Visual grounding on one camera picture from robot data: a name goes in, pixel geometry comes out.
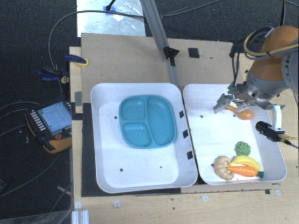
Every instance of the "yellow banana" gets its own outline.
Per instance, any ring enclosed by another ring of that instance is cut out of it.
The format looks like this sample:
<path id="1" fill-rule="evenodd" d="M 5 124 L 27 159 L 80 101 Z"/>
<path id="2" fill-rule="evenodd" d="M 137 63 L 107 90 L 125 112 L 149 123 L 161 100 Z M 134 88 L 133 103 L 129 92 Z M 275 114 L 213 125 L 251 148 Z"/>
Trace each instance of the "yellow banana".
<path id="1" fill-rule="evenodd" d="M 230 166 L 234 164 L 243 164 L 255 168 L 258 172 L 262 171 L 261 166 L 258 164 L 258 162 L 248 156 L 236 156 L 234 160 L 229 163 Z"/>

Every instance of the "wooden table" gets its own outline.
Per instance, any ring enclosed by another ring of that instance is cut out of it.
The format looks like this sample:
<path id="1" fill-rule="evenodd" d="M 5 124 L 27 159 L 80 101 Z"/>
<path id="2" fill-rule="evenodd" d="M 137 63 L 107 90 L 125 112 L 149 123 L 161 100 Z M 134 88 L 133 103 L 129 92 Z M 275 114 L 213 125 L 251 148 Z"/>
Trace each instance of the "wooden table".
<path id="1" fill-rule="evenodd" d="M 228 56 L 231 43 L 169 39 L 169 44 L 180 50 L 175 59 L 180 89 L 191 83 L 228 84 L 232 81 Z M 198 48 L 200 58 L 189 58 L 187 48 Z M 71 47 L 70 53 L 89 59 L 89 68 L 94 72 L 94 76 L 86 78 L 85 67 L 70 63 L 71 102 L 76 105 L 76 113 L 82 112 L 82 103 L 90 102 L 89 92 L 94 84 L 169 82 L 166 63 L 152 38 L 83 34 L 82 48 Z M 245 78 L 244 72 L 251 64 L 252 61 L 241 56 L 239 80 Z M 298 109 L 292 92 L 284 91 L 273 103 L 286 104 L 282 127 L 286 134 L 298 137 Z M 282 224 L 299 220 L 298 151 L 291 146 L 280 143 L 287 177 L 276 185 L 194 185 L 182 189 L 181 194 L 172 195 L 81 197 L 81 120 L 72 121 L 72 134 L 74 202 L 82 204 L 79 209 L 89 210 L 92 224 Z M 115 200 L 121 202 L 121 207 L 114 207 Z"/>

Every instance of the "white tray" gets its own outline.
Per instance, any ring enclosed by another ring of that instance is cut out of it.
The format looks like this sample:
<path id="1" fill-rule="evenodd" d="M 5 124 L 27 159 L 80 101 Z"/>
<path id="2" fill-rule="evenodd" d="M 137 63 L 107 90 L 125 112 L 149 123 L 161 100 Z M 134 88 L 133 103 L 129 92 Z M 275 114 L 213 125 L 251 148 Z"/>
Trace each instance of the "white tray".
<path id="1" fill-rule="evenodd" d="M 139 149 L 124 141 L 118 119 L 119 105 L 123 99 L 134 95 L 159 95 L 170 102 L 177 125 L 177 137 L 172 144 Z M 183 137 L 188 125 L 186 116 L 179 114 L 185 110 L 176 86 L 167 83 L 98 84 L 91 91 L 91 103 L 96 178 L 102 190 L 121 193 L 187 187 L 196 182 L 198 171 L 190 136 Z"/>
<path id="2" fill-rule="evenodd" d="M 286 166 L 277 142 L 268 140 L 255 129 L 258 121 L 271 124 L 268 111 L 251 107 L 253 118 L 241 120 L 231 111 L 214 113 L 213 106 L 221 94 L 227 93 L 227 84 L 190 84 L 183 90 L 185 108 L 191 129 L 193 146 L 201 178 L 211 185 L 241 182 L 280 181 L 286 176 Z M 264 178 L 235 175 L 231 181 L 219 178 L 211 166 L 220 155 L 232 159 L 239 141 L 249 143 L 250 157 L 261 165 Z"/>

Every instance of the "blue plate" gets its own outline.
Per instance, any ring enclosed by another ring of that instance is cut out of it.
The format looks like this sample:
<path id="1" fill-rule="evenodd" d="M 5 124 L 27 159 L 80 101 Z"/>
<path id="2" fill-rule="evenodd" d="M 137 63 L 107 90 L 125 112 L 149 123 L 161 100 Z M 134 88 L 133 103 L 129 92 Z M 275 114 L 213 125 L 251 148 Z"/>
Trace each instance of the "blue plate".
<path id="1" fill-rule="evenodd" d="M 121 134 L 136 148 L 165 147 L 174 142 L 177 127 L 169 101 L 157 95 L 124 99 L 119 107 Z"/>

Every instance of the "toy carrot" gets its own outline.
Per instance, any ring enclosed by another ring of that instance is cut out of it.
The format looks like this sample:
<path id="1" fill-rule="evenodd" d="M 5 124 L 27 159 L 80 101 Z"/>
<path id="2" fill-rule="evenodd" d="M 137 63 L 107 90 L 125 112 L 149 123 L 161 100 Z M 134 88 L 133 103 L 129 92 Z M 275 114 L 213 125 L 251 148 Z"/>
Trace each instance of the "toy carrot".
<path id="1" fill-rule="evenodd" d="M 260 176 L 263 178 L 263 172 L 258 172 L 256 168 L 249 167 L 249 166 L 229 166 L 226 167 L 227 171 L 240 174 L 245 177 L 254 177 Z"/>

